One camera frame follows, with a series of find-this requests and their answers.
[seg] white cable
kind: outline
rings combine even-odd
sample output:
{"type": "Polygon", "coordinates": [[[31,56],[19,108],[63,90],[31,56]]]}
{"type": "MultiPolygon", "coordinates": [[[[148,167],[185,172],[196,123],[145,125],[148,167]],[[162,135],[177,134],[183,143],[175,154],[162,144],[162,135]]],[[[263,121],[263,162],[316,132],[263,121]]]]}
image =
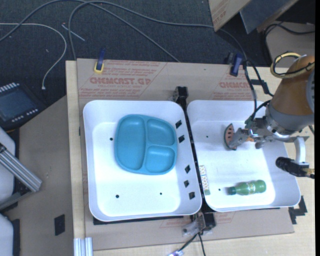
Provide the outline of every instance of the white cable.
{"type": "MultiPolygon", "coordinates": [[[[16,26],[18,25],[19,23],[0,23],[0,25],[13,25],[13,26],[16,26]]],[[[44,24],[38,24],[38,23],[23,23],[21,24],[23,26],[40,26],[40,27],[45,27],[45,28],[48,28],[48,29],[51,29],[53,30],[54,32],[58,33],[60,35],[60,37],[63,39],[64,41],[64,50],[63,50],[63,53],[61,55],[61,57],[49,68],[49,70],[45,73],[43,79],[42,79],[42,87],[41,89],[42,90],[46,90],[46,87],[45,87],[45,80],[49,74],[49,72],[58,64],[59,61],[61,61],[61,59],[65,56],[66,54],[66,51],[67,51],[67,41],[66,39],[64,38],[64,36],[56,29],[54,29],[53,27],[50,27],[50,26],[47,26],[47,25],[44,25],[44,24]]]]}

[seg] green bottle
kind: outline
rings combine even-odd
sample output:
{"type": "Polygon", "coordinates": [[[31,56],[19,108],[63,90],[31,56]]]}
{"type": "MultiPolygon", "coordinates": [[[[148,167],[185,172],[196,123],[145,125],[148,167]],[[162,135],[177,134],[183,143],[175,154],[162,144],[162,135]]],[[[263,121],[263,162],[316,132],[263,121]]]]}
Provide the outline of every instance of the green bottle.
{"type": "Polygon", "coordinates": [[[266,183],[259,179],[257,181],[251,181],[251,182],[242,182],[237,186],[232,186],[228,188],[228,194],[229,195],[242,195],[242,196],[248,196],[256,193],[263,193],[267,189],[266,183]]]}

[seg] yellow clip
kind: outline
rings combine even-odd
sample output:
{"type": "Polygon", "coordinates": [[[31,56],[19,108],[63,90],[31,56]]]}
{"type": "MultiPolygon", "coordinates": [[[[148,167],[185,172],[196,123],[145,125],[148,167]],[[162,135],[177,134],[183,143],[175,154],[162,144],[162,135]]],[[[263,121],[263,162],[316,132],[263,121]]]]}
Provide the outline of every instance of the yellow clip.
{"type": "Polygon", "coordinates": [[[105,64],[102,63],[102,66],[101,66],[101,69],[97,69],[97,65],[98,65],[98,62],[95,63],[94,65],[94,72],[97,73],[97,74],[101,74],[103,71],[104,71],[104,67],[105,67],[105,64]]]}

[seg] blue plate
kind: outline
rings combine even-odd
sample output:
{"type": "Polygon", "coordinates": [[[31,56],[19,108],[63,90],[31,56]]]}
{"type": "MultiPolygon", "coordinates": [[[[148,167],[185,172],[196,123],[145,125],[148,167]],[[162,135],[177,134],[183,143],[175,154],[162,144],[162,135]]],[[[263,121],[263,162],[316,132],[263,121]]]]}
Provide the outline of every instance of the blue plate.
{"type": "Polygon", "coordinates": [[[160,175],[177,160],[177,135],[168,122],[140,114],[124,116],[114,139],[116,162],[126,171],[160,175]]]}

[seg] black floor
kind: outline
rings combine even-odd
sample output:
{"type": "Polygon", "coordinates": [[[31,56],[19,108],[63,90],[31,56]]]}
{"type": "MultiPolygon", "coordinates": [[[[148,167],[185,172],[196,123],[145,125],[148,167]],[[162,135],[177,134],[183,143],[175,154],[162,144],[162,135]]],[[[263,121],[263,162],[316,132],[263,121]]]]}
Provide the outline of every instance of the black floor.
{"type": "MultiPolygon", "coordinates": [[[[1,0],[0,23],[19,23],[47,0],[1,0]]],[[[22,25],[5,39],[0,39],[0,86],[16,82],[27,85],[46,106],[66,94],[65,61],[73,60],[68,31],[69,18],[83,1],[69,0],[48,4],[25,23],[50,26],[66,39],[67,49],[62,60],[50,71],[42,90],[42,80],[49,68],[64,51],[61,36],[47,27],[22,25]]],[[[212,26],[208,0],[113,0],[113,3],[157,20],[212,26]]],[[[279,21],[315,24],[315,0],[299,0],[279,21]]],[[[160,61],[222,64],[229,52],[239,52],[242,45],[256,66],[269,66],[262,34],[247,34],[239,14],[217,33],[212,28],[182,27],[147,20],[112,5],[99,5],[126,20],[148,35],[172,56],[112,14],[86,5],[73,16],[71,30],[84,40],[73,36],[76,58],[96,59],[101,47],[106,58],[114,60],[160,61]]],[[[0,38],[13,25],[0,24],[0,38]]]]}

